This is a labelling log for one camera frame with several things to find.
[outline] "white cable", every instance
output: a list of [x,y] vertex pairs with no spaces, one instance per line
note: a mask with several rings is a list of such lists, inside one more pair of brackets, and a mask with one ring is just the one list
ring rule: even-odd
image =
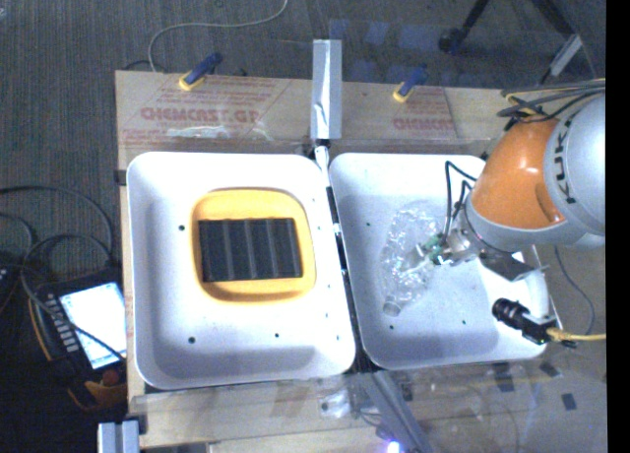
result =
[[261,19],[258,21],[251,21],[248,23],[237,23],[237,24],[214,24],[214,23],[182,23],[182,24],[176,24],[173,26],[169,26],[167,28],[164,28],[163,30],[158,31],[156,34],[154,34],[154,37],[151,38],[151,41],[149,42],[149,48],[148,48],[148,56],[149,56],[149,64],[151,65],[151,70],[153,72],[156,71],[156,65],[154,63],[154,57],[152,54],[153,51],[153,47],[154,47],[154,43],[156,42],[156,40],[162,36],[165,32],[169,32],[172,30],[177,30],[180,28],[247,28],[250,26],[258,26],[261,24],[265,24],[268,23],[269,21],[272,21],[273,19],[277,18],[280,16],[280,14],[282,12],[284,12],[284,9],[286,8],[286,5],[288,4],[288,0],[284,0],[282,7],[271,17],[268,17],[266,19]]

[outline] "yellow cable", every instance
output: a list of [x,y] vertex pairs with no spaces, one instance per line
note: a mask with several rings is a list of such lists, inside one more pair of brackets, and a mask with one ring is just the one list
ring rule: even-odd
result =
[[563,331],[557,327],[551,327],[547,329],[547,334],[552,341],[603,341],[606,339],[605,334],[591,334],[583,336],[580,334],[572,334],[570,332]]

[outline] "white tray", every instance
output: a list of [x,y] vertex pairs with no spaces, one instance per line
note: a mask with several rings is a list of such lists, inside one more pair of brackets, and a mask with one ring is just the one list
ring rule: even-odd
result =
[[[164,390],[339,374],[355,356],[325,183],[300,156],[147,153],[127,172],[135,353],[143,379]],[[195,202],[222,188],[273,188],[305,210],[317,278],[286,302],[234,304],[194,285]]]
[[[499,297],[518,300],[533,315],[547,313],[544,277],[510,283],[478,259],[436,270],[426,292],[398,317],[382,312],[379,256],[394,215],[420,201],[444,220],[445,161],[477,176],[483,161],[470,156],[342,154],[330,173],[344,236],[352,296],[365,351],[379,366],[424,366],[528,358],[544,350],[491,314]],[[462,178],[454,173],[454,199]]]

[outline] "blue clamp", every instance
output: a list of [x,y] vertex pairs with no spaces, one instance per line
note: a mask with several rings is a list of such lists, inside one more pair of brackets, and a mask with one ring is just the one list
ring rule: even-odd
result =
[[418,68],[413,70],[411,76],[396,87],[393,93],[394,99],[398,102],[405,102],[411,96],[413,88],[415,86],[422,86],[429,78],[429,74],[426,71],[426,64],[421,64]]
[[209,55],[191,71],[179,77],[179,87],[184,91],[192,91],[204,82],[204,75],[213,72],[222,61],[223,56],[218,52]]

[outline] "black connector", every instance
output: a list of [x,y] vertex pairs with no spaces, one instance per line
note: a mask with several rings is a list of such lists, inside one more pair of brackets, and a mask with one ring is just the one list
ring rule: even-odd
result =
[[537,318],[520,302],[500,298],[492,306],[492,314],[499,321],[523,332],[523,337],[543,345],[551,341],[547,329],[557,327],[558,322],[554,316]]

